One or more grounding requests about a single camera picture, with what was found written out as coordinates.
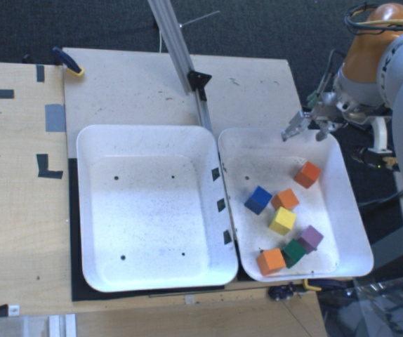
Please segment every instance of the green block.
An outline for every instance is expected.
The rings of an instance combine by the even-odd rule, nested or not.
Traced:
[[[286,262],[286,267],[291,268],[306,254],[306,250],[300,245],[300,242],[296,239],[292,239],[292,241],[282,249],[282,254]]]

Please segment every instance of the blue square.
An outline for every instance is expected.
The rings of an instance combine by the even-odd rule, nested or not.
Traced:
[[[259,215],[263,212],[263,209],[265,209],[271,198],[272,195],[269,192],[258,186],[249,199],[246,200],[245,207],[252,210],[256,215]]]

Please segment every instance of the bin with colored blocks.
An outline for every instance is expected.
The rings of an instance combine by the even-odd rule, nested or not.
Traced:
[[[263,276],[278,272],[286,267],[286,262],[280,249],[262,251],[256,258],[256,262]]]
[[[307,226],[302,232],[297,241],[306,250],[306,254],[315,251],[319,243],[323,240],[323,235],[313,226]]]
[[[293,179],[304,188],[309,188],[317,181],[321,172],[320,167],[315,166],[311,161],[306,161]]]
[[[285,235],[292,230],[297,215],[284,207],[279,207],[275,211],[275,216],[269,224],[269,228],[275,232]]]
[[[300,242],[292,239],[283,249],[282,255],[287,268],[293,267],[306,254],[306,250]]]
[[[284,191],[278,192],[274,197],[272,197],[270,203],[275,210],[279,209],[279,207],[292,210],[300,202],[297,196],[293,193],[293,190],[288,188]]]
[[[272,195],[268,191],[258,186],[246,200],[245,207],[252,210],[256,215],[259,215],[263,212],[271,198]]]

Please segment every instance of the orange block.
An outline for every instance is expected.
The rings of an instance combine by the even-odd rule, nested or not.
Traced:
[[[286,262],[280,249],[262,251],[256,258],[256,262],[263,276],[278,272],[283,267],[286,267]]]
[[[315,166],[310,161],[306,161],[293,179],[304,188],[309,188],[317,181],[321,172],[322,170],[319,167]]]
[[[297,196],[293,193],[291,188],[287,190],[278,192],[272,199],[270,203],[277,210],[279,207],[284,207],[285,209],[291,210],[297,206],[300,202]]]

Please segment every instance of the robotic arm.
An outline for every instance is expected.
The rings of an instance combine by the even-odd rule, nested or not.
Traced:
[[[365,22],[352,21],[366,11],[371,13]],[[317,90],[308,96],[310,111],[298,111],[282,131],[282,138],[285,141],[301,133],[312,121],[319,127],[317,141],[350,123],[371,126],[374,146],[358,148],[353,158],[376,167],[399,169],[403,176],[403,5],[356,6],[345,15],[345,24],[356,35],[348,54],[332,50]],[[344,61],[333,77],[335,53]],[[332,90],[325,92],[331,78]],[[385,113],[388,109],[392,116]],[[387,146],[390,120],[394,152]]]

